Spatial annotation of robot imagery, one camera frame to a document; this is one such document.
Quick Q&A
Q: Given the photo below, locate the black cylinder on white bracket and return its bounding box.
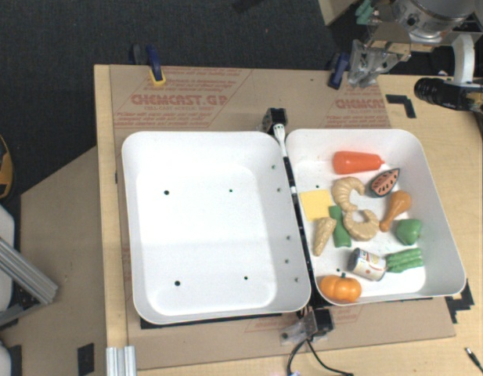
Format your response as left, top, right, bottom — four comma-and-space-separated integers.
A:
413, 33, 483, 113

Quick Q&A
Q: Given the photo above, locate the tan croissant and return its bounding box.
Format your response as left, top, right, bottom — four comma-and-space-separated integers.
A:
342, 208, 380, 242
330, 175, 367, 213

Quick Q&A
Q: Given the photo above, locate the yellow cheese slice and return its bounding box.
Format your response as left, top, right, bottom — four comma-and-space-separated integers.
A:
298, 188, 333, 223

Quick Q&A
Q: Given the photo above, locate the green bell pepper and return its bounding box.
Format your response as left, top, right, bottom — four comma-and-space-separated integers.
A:
394, 218, 424, 247

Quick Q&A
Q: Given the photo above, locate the thin black and white rod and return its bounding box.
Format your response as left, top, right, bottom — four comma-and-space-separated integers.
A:
272, 122, 317, 309

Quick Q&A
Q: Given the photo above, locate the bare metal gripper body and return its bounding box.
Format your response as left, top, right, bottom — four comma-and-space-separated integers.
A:
366, 0, 463, 68

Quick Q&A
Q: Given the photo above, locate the orange pumpkin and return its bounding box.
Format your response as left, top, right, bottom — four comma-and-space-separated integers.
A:
319, 272, 363, 305

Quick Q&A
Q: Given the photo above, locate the tan bread piece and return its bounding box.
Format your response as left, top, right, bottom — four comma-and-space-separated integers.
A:
312, 216, 338, 258

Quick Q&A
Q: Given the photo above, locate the white plastic tray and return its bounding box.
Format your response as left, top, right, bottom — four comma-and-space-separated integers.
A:
121, 130, 313, 326
283, 128, 468, 307

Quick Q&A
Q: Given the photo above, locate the orange carrot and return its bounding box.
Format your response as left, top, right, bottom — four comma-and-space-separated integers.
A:
332, 150, 385, 175

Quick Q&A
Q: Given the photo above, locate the brown cardboard board red print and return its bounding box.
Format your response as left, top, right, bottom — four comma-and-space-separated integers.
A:
109, 64, 458, 371

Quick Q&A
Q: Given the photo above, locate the small white labelled can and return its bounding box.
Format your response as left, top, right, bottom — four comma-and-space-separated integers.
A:
347, 247, 387, 283

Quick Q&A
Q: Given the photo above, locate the green pea pod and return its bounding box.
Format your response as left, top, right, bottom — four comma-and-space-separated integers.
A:
327, 204, 352, 248

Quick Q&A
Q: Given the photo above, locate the brown chicken drumstick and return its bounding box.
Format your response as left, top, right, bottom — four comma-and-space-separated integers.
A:
378, 190, 413, 233

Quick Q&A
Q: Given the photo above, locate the red watermelon slice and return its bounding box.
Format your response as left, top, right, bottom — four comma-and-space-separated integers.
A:
369, 167, 402, 198

